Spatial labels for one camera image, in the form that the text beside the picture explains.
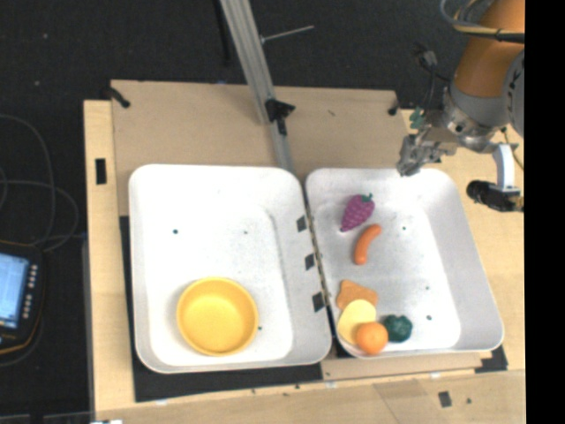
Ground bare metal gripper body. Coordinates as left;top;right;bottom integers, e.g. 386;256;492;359
409;111;503;159

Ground purple grapes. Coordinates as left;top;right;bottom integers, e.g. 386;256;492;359
339;193;377;233

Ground orange sausage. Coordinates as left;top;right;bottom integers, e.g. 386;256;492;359
353;223;383;267

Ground white plastic tray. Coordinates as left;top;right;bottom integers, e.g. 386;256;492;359
304;166;506;360
127;163;334;375

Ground brown bread slice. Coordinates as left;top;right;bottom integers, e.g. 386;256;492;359
335;278;380;312

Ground pale yellow round biscuit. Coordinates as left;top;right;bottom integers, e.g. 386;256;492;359
336;298;378;346

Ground green broccoli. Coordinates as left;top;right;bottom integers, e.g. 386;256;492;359
381;314;414;345

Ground orange fruit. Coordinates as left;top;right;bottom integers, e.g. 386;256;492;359
355;321;390;356

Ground brown cardboard board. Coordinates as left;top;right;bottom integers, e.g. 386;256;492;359
109;79;493;382

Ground yellow bowl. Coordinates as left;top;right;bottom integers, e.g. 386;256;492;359
175;276;260;358

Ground black cylinder on white bracket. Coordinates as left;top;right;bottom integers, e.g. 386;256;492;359
466;143;525;213

